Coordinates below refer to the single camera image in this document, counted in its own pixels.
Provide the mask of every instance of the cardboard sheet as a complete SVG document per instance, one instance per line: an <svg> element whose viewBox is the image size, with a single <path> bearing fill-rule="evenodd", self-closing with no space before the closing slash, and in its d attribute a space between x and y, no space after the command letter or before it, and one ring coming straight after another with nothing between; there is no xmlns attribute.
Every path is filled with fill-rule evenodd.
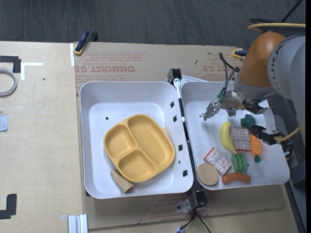
<svg viewBox="0 0 311 233"><path fill-rule="evenodd" d="M222 46L87 43L83 54L74 57L77 102L79 104L79 90L87 82L163 81L171 68L179 68L182 75L193 78L223 82L225 69L219 53L233 67L241 67L241 60L231 56L235 49ZM83 159L79 107L78 118L80 157ZM84 182L82 186L83 211L88 214L90 229L190 217L189 214L176 212L176 205L186 199L185 194L97 200L87 196ZM279 209L283 206L278 185L205 192L208 204L199 209L202 217Z"/></svg>

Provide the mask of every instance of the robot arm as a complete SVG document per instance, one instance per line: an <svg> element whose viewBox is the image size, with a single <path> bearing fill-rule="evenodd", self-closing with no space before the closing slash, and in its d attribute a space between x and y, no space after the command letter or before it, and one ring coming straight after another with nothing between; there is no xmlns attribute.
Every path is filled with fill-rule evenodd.
<svg viewBox="0 0 311 233"><path fill-rule="evenodd" d="M261 129L263 135L259 135L259 128L251 132L258 138L266 137L266 143L274 144L276 142L270 139L279 133L272 110L260 107L259 103L279 93L293 101L305 144L305 44L305 34L288 38L275 32L260 34L247 51L234 90L212 101L202 114L203 119L220 109L226 109L229 116L234 116L239 109L263 114L266 121L266 129Z"/></svg>

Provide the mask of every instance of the brown cylinder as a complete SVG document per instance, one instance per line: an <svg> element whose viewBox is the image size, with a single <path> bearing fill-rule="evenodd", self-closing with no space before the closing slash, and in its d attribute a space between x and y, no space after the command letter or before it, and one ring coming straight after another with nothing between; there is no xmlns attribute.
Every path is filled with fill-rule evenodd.
<svg viewBox="0 0 311 233"><path fill-rule="evenodd" d="M275 32L260 34L245 56L239 78L246 85L271 87L267 74L267 65L274 48L286 37Z"/></svg>

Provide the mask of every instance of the yellow plate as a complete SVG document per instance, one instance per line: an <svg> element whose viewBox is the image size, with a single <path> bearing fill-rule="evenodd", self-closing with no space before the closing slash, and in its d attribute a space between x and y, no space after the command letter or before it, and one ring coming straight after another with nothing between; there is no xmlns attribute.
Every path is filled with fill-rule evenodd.
<svg viewBox="0 0 311 233"><path fill-rule="evenodd" d="M104 148L124 178L139 183L151 179L174 160L175 149L150 116L137 114L112 127Z"/></svg>

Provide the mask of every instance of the beige table surface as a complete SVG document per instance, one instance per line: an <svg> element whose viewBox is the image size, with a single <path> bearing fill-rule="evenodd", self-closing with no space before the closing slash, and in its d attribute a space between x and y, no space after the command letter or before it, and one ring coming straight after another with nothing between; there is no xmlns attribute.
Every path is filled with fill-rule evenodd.
<svg viewBox="0 0 311 233"><path fill-rule="evenodd" d="M68 215L83 213L75 69L70 44L0 42L0 55L18 56L24 80L16 74L16 91L0 98L0 115L9 116L0 133L0 210L6 196L17 194L17 213L0 220L1 233L67 232ZM0 63L0 68L12 68ZM0 75L0 92L11 80ZM298 232L291 206L280 185L280 209L209 216L211 232ZM91 232L168 232L188 220L119 226ZM186 232L208 232L199 219Z"/></svg>

